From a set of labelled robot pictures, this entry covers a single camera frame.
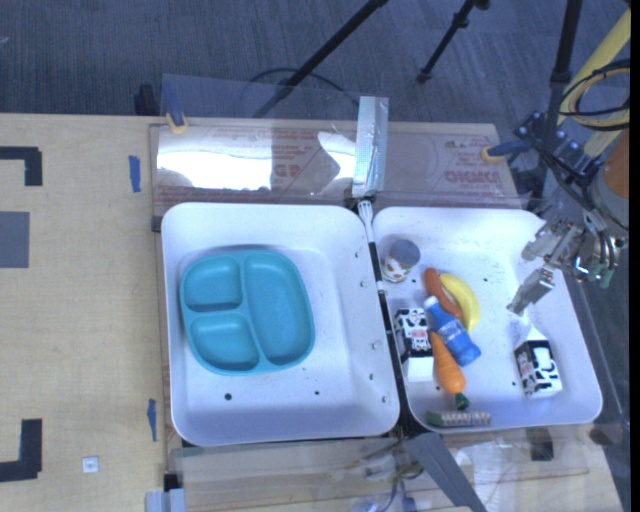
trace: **wooden table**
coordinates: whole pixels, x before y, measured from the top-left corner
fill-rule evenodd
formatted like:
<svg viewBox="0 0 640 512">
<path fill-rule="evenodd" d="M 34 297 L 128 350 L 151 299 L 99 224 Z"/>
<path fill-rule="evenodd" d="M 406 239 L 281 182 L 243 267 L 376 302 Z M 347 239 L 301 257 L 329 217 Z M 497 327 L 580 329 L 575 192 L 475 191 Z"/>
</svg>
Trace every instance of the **wooden table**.
<svg viewBox="0 0 640 512">
<path fill-rule="evenodd" d="M 0 212 L 29 214 L 28 268 L 0 268 L 0 461 L 19 459 L 22 420 L 43 426 L 41 471 L 0 483 L 2 509 L 142 511 L 145 493 L 162 488 L 159 235 L 151 230 L 149 150 L 157 122 L 0 115 L 0 146 L 37 147 L 43 159 L 42 186 L 25 186 L 24 162 L 0 160 Z M 139 192 L 130 156 L 140 161 Z M 157 405 L 155 441 L 149 400 Z M 577 439 L 588 471 L 499 484 L 476 477 L 478 495 L 489 510 L 621 509 L 602 450 Z M 85 457 L 98 457 L 99 470 L 84 472 Z M 439 491 L 416 494 L 425 510 L 447 506 L 429 492 Z M 340 502 L 311 507 L 274 510 L 345 510 Z"/>
</svg>

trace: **carrot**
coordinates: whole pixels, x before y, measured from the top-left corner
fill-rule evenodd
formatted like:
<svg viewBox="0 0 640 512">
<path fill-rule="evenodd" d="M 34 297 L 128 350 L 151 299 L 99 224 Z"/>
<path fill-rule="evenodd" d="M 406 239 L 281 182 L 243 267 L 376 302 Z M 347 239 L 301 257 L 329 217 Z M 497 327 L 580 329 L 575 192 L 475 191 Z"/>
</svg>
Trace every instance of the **carrot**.
<svg viewBox="0 0 640 512">
<path fill-rule="evenodd" d="M 449 298 L 447 292 L 444 291 L 442 283 L 440 282 L 440 275 L 435 268 L 429 267 L 423 272 L 422 284 L 428 295 L 436 296 L 442 309 L 450 315 L 455 316 L 458 320 L 462 320 L 462 310 Z"/>
<path fill-rule="evenodd" d="M 440 384 L 442 384 L 445 391 L 455 395 L 458 409 L 466 409 L 469 406 L 469 400 L 462 394 L 464 387 L 467 385 L 462 370 L 437 332 L 429 331 L 429 339 L 433 349 L 433 364 Z"/>
</svg>

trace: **blue bottle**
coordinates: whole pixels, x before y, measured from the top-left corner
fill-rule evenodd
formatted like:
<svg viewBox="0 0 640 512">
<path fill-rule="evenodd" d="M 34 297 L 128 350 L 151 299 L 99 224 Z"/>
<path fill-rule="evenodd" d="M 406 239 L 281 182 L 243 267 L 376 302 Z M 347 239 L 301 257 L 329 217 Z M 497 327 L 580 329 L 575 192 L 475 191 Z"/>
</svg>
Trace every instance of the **blue bottle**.
<svg viewBox="0 0 640 512">
<path fill-rule="evenodd" d="M 427 297 L 424 309 L 430 313 L 433 320 L 430 327 L 440 335 L 458 365 L 466 366 L 480 357 L 480 347 L 471 341 L 460 320 L 440 307 L 436 297 Z"/>
</svg>

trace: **cup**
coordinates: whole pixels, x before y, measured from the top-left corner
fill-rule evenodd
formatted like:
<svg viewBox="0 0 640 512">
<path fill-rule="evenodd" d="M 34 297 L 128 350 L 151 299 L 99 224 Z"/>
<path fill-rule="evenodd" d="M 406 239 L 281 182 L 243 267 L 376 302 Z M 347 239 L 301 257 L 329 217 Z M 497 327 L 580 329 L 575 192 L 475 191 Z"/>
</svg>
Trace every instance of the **cup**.
<svg viewBox="0 0 640 512">
<path fill-rule="evenodd" d="M 419 261 L 420 249 L 416 244 L 405 238 L 396 240 L 382 261 L 382 278 L 390 283 L 404 281 Z"/>
</svg>

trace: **banana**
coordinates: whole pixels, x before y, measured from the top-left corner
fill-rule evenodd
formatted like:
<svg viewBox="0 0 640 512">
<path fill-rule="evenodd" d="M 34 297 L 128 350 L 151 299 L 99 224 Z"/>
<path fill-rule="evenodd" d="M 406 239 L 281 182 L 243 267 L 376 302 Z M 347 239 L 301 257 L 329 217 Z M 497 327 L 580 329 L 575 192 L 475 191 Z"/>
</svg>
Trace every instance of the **banana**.
<svg viewBox="0 0 640 512">
<path fill-rule="evenodd" d="M 462 310 L 462 324 L 467 332 L 475 327 L 480 320 L 480 304 L 471 287 L 455 274 L 440 274 L 440 282 L 456 300 Z"/>
</svg>

